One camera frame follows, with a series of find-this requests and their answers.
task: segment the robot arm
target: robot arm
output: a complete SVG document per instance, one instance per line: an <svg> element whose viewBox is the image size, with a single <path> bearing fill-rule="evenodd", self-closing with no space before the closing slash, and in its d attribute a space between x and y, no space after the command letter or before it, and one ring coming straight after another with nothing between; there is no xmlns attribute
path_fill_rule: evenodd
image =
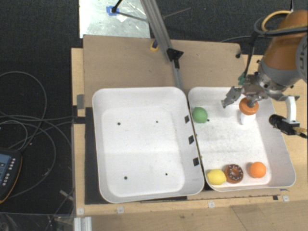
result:
<svg viewBox="0 0 308 231"><path fill-rule="evenodd" d="M227 97L222 100L225 108L235 102L241 94L245 95L253 106L256 101L268 97L277 101L285 101L287 118L272 115L269 122L288 135L307 137L296 121L296 103L299 96L286 96L283 92L292 87L298 80L307 83L307 20L308 12L304 10L289 13L280 23L277 31L287 32L292 28L306 27L305 32L285 33L274 37L254 75L244 76L241 87L232 87Z"/></svg>

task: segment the green ball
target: green ball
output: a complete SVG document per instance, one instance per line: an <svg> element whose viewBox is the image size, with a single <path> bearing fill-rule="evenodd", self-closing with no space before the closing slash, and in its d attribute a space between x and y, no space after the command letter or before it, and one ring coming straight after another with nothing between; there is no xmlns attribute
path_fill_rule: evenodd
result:
<svg viewBox="0 0 308 231"><path fill-rule="evenodd" d="M205 123L207 122L207 112L202 107L195 107L192 113L193 120L196 123Z"/></svg>

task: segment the orange object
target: orange object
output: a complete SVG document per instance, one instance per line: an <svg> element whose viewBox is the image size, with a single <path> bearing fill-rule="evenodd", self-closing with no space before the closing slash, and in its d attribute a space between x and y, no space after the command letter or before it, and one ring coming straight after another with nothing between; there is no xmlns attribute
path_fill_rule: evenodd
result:
<svg viewBox="0 0 308 231"><path fill-rule="evenodd" d="M259 109L259 104L258 102L255 102L255 106L254 107L249 107L248 106L248 102L249 102L249 99L248 98L243 98L241 101L240 101L240 104L239 104L239 108L240 108L240 111L247 115L247 116L251 116L251 115L254 115L255 113L257 113L258 109Z"/></svg>
<svg viewBox="0 0 308 231"><path fill-rule="evenodd" d="M303 25L307 23L307 20L307 10L294 11L281 21L278 29ZM296 50L305 34L306 32L274 37L264 54L264 62L267 66L279 70L296 70Z"/></svg>
<svg viewBox="0 0 308 231"><path fill-rule="evenodd" d="M255 162L250 166L250 174L255 178L262 178L266 174L266 167L261 162Z"/></svg>

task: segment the black clip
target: black clip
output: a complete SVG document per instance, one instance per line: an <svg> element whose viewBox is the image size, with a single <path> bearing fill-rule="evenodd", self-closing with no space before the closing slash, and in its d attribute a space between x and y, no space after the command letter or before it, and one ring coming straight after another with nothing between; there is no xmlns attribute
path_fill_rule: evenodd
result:
<svg viewBox="0 0 308 231"><path fill-rule="evenodd" d="M184 54L184 52L169 48L167 50L167 54L168 54L169 60L171 62L174 61L175 68L179 69L180 68L179 58Z"/></svg>

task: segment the black floor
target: black floor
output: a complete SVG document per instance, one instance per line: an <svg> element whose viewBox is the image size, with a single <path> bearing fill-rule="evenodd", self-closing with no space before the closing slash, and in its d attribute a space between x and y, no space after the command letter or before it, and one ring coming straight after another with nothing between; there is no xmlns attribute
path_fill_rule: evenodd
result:
<svg viewBox="0 0 308 231"><path fill-rule="evenodd" d="M295 9L307 9L308 0L295 0ZM290 0L157 0L161 13L167 15L191 7L165 20L173 39L210 40L250 35L256 19L275 10L289 9ZM24 71L35 76L48 97L45 118L69 117L51 121L70 139L72 120L70 49L82 47L79 39L78 0L0 0L0 76L10 71ZM246 51L246 40L241 43ZM256 53L268 44L261 39ZM0 111L10 115L41 117L44 93L30 76L11 73L0 77ZM12 118L2 117L0 123ZM24 121L32 125L38 122ZM19 125L0 125L0 147L9 147L24 136ZM44 122L42 128L49 128ZM29 135L35 128L27 127ZM24 150L20 179L12 195L40 181L53 162L53 145L57 156L54 168L36 188L8 199L0 212L48 213L57 211L66 193L72 191L71 148L63 134L48 130L52 140L38 134ZM68 214L72 202L66 201L59 214Z"/></svg>

